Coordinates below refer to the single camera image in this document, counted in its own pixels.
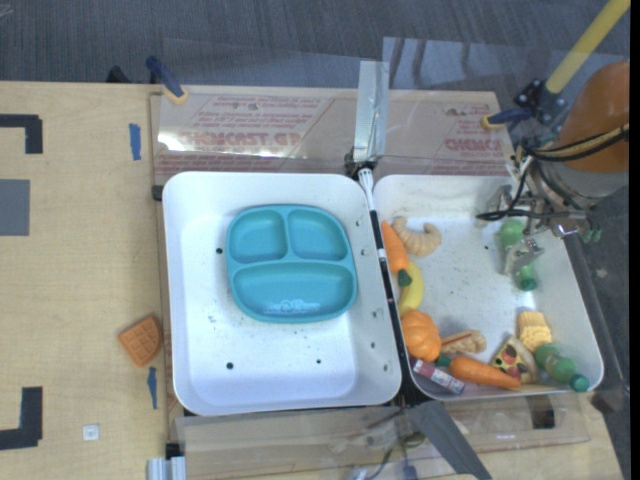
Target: green bottle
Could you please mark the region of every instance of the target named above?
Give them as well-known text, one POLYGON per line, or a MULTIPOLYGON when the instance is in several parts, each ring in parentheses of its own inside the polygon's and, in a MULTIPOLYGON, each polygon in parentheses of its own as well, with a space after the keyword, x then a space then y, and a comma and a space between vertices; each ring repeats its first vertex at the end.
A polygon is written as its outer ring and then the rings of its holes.
POLYGON ((544 369, 553 380, 561 384, 568 384, 577 392, 589 388, 589 379, 578 373, 578 367, 573 359, 560 355, 560 350, 552 343, 540 345, 534 357, 539 368, 544 369))
MULTIPOLYGON (((512 247, 524 238, 523 231, 524 224, 517 220, 507 220, 500 226, 499 236, 502 246, 505 248, 505 253, 509 247, 512 247)), ((538 286, 531 263, 520 267, 518 272, 516 272, 516 280, 520 289, 525 292, 535 290, 538 286)))

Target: table top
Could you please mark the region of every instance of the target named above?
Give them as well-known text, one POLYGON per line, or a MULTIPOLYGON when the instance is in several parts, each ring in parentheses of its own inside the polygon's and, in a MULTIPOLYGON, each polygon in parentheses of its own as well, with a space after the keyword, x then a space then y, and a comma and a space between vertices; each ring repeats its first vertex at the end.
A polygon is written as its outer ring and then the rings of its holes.
MULTIPOLYGON (((28 235, 0 236, 0 432, 24 423, 23 388, 43 393, 41 439, 0 450, 2 477, 142 479, 146 461, 165 455, 164 354, 140 368, 117 339, 137 320, 163 316, 158 203, 151 197, 150 96, 159 92, 140 84, 0 82, 2 113, 37 114, 44 144, 42 154, 26 154, 24 129, 0 128, 0 180, 28 180, 30 194, 28 235), (131 146, 136 126, 139 159, 131 146), (98 439, 83 436, 95 428, 87 425, 99 425, 98 439)), ((588 441, 481 453, 481 460, 495 478, 516 471, 545 478, 558 468, 567 472, 563 478, 621 478, 589 396, 580 395, 588 441)), ((425 464, 429 475, 443 467, 425 464)))

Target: plastic tray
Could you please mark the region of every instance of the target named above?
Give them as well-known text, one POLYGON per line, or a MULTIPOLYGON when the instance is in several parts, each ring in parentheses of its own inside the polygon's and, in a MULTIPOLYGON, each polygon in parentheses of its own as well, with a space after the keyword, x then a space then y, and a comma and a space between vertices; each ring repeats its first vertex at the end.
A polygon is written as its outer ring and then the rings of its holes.
POLYGON ((236 304, 264 322, 335 318, 356 297, 347 235, 320 208, 264 205, 243 211, 229 225, 225 256, 236 304))
POLYGON ((213 416, 377 405, 395 396, 400 360, 369 209, 354 181, 188 172, 167 182, 162 199, 173 383, 186 409, 213 416), (226 234, 236 216, 259 205, 308 205, 335 217, 361 287, 348 311, 319 322, 274 324, 238 307, 228 282, 226 234))
MULTIPOLYGON (((547 231, 535 239, 545 252, 533 263, 538 286, 520 290, 512 277, 503 275, 503 249, 498 241, 502 221, 479 226, 474 216, 486 211, 496 190, 511 184, 508 177, 413 176, 383 177, 374 187, 379 218, 391 222, 402 215, 408 227, 421 230, 426 222, 440 230, 442 243, 432 254, 412 259, 425 284, 421 311, 432 316, 440 335, 466 329, 481 331, 487 348, 473 357, 491 362, 495 353, 517 333, 517 315, 524 309, 541 311, 563 355, 577 363, 590 380, 590 390, 602 381, 602 356, 591 327, 564 242, 547 231)), ((394 293, 399 287, 394 278, 394 293)), ((433 381, 413 375, 426 395, 441 400, 500 398, 568 391, 547 382, 526 391, 510 391, 468 383, 462 395, 452 394, 433 381)))

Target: blue plate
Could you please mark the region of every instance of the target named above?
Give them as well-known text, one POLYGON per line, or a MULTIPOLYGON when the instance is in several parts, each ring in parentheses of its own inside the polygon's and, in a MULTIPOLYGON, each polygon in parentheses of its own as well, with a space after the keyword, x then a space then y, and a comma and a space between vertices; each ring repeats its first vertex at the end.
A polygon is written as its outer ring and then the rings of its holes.
POLYGON ((344 313, 356 297, 356 270, 344 228, 313 206, 244 210, 227 230, 225 256, 234 300, 257 320, 327 320, 344 313))

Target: toy carrot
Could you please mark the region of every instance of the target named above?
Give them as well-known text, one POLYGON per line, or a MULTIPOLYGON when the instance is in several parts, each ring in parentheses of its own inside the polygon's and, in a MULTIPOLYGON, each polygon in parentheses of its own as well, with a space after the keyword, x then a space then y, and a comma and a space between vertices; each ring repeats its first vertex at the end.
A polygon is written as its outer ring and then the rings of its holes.
POLYGON ((520 387, 520 380, 501 372, 491 365, 467 356, 456 356, 449 363, 449 372, 457 379, 465 382, 475 382, 486 386, 499 388, 520 387))
POLYGON ((387 252, 387 263, 389 270, 394 274, 398 274, 400 277, 401 272, 404 276, 406 274, 407 267, 409 266, 409 255, 404 248, 404 244, 398 234, 394 231, 386 220, 383 220, 380 224, 382 229, 382 240, 384 242, 384 249, 387 252))

